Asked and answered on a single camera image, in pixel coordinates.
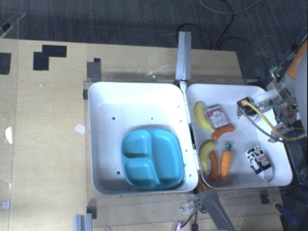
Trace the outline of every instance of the black square marker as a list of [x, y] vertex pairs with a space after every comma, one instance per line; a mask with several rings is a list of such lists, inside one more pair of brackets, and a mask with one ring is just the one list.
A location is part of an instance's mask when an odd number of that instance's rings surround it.
[[34, 52], [33, 70], [49, 70], [49, 58], [43, 56], [42, 52]]
[[44, 57], [66, 57], [66, 46], [43, 45]]
[[0, 53], [0, 75], [8, 75], [11, 69], [11, 53]]

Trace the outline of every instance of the metal bracket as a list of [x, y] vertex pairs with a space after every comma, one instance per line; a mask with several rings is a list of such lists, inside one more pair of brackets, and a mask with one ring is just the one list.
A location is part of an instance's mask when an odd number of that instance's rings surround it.
[[192, 36], [190, 32], [179, 33], [178, 60], [175, 80], [191, 78]]
[[92, 231], [92, 214], [74, 215], [74, 231]]
[[199, 197], [201, 203], [207, 209], [210, 217], [219, 230], [235, 230], [216, 192], [202, 192], [199, 193]]
[[87, 81], [102, 81], [102, 63], [99, 61], [87, 62]]

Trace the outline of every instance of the blue plate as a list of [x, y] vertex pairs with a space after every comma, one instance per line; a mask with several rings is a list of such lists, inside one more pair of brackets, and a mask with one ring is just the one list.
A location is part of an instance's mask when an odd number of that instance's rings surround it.
[[121, 144], [126, 181], [138, 190], [163, 190], [183, 180], [183, 158], [177, 138], [163, 129], [126, 134]]

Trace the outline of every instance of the black tape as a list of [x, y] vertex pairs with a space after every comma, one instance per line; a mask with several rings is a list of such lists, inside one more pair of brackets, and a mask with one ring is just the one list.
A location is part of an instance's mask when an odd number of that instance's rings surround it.
[[43, 45], [44, 57], [66, 57], [66, 46]]
[[88, 90], [83, 90], [83, 100], [88, 100]]
[[42, 52], [33, 53], [33, 70], [49, 70], [49, 58]]
[[97, 218], [97, 209], [96, 209], [96, 207], [87, 206], [87, 214], [88, 213], [92, 214], [92, 219], [96, 219]]
[[8, 75], [11, 69], [11, 53], [0, 53], [0, 75]]
[[270, 203], [270, 197], [267, 190], [260, 191], [260, 199], [263, 205], [268, 205]]
[[10, 27], [11, 27], [11, 24], [7, 22], [2, 26], [2, 30], [6, 32], [7, 30], [9, 30]]

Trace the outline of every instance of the gray carpet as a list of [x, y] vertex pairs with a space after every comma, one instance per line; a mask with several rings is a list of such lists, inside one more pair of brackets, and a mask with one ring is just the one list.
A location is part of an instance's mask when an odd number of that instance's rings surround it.
[[[219, 0], [203, 0], [229, 12]], [[226, 0], [239, 11], [257, 0]], [[25, 12], [21, 39], [176, 47], [175, 31], [192, 32], [192, 47], [212, 49], [231, 15], [205, 9], [199, 0], [0, 0], [0, 23]], [[238, 54], [244, 78], [264, 79], [307, 27], [307, 0], [266, 0], [234, 16], [226, 31], [231, 38], [220, 49]]]

